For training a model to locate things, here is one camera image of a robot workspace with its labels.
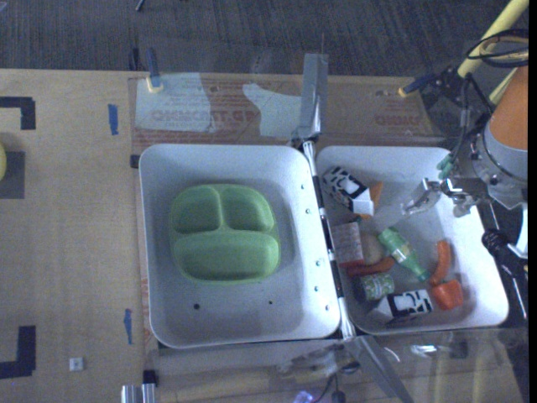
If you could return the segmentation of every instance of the black mat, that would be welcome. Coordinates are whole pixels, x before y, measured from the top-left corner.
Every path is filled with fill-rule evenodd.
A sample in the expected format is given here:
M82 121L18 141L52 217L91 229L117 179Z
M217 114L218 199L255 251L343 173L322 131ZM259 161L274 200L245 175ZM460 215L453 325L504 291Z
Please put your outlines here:
M301 73L322 43L331 74L415 76L458 62L509 0L1 1L2 68L128 70L153 46L163 71Z
M8 167L0 181L0 200L24 199L24 152L6 152Z

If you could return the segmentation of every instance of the toy milk carton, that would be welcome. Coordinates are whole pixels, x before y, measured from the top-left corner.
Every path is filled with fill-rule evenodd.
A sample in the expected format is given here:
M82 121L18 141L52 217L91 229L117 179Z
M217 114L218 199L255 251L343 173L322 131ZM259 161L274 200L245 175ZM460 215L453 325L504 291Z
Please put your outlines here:
M388 294L368 313L368 316L386 324L394 324L413 321L432 311L433 305L427 290L414 290Z
M333 167L322 176L323 191L356 214L372 216L375 206L369 188L342 167Z

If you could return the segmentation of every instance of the blue tape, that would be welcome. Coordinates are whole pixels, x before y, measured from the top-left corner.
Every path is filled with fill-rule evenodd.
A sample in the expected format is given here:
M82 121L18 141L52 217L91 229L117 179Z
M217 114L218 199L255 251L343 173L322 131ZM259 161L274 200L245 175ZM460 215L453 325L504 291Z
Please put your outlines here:
M125 309L125 317L123 317L123 324L125 324L125 332L127 332L128 344L133 344L133 311Z
M115 104L108 105L108 122L110 123L110 131L112 132L112 136L119 134L117 131L119 120L117 118L117 106Z

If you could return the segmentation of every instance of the white tray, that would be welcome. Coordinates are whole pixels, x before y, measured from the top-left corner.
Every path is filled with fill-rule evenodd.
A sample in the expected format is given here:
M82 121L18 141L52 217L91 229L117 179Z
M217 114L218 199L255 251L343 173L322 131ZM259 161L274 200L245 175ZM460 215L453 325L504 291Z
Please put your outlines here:
M172 348L324 338L341 314L310 168L284 146L159 144L139 163L149 278L149 319ZM168 239L177 194L206 183L262 192L278 222L281 263L253 284L208 285L175 267Z
M453 251L453 273L462 285L464 304L452 311L435 310L416 317L412 322L386 327L368 316L374 303L358 303L344 272L342 285L346 293L349 314L356 326L371 334L425 332L468 327L491 327L508 315L508 299L493 257L483 247L484 233L477 209L464 217L454 217L453 201L442 195L428 212L403 217L400 205L414 188L427 177L437 181L436 165L448 154L440 148L418 147L353 147L331 146L317 156L319 175L334 165L347 169L366 185L383 182L380 205L373 218L360 223L361 232L380 233L395 226L415 248L424 267L432 272L437 259L436 242L447 238ZM349 214L344 207L326 198L326 210L332 226L346 222ZM427 288L410 272L396 264L389 273L394 278L395 291Z

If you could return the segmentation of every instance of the orange object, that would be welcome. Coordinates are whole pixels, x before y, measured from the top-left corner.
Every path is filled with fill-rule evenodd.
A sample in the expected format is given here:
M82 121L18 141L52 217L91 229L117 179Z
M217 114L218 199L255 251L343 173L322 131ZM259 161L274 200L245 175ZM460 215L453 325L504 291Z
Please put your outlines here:
M395 264L393 257L384 257L378 263L371 265L356 265L347 269L347 275L349 278L354 276L367 276L375 273L385 273L389 271Z
M436 250L438 252L438 263L436 264L435 273L429 279L431 286L441 284L451 267L450 243L445 239L439 240L436 243Z
M345 261L338 263L342 269L350 269L351 267L363 267L366 265L363 259L355 259L353 261Z
M369 196L373 201L373 205L375 205L375 210L378 209L378 204L380 203L380 194L383 191L383 187L384 183L381 181L369 188ZM367 215L366 213L358 213L358 216L362 219L369 219L372 217L371 215Z
M519 67L490 120L494 138L509 148L528 150L529 67Z
M461 283L456 279L448 280L445 284L433 286L430 289L430 296L442 311L449 311L461 306L464 302Z

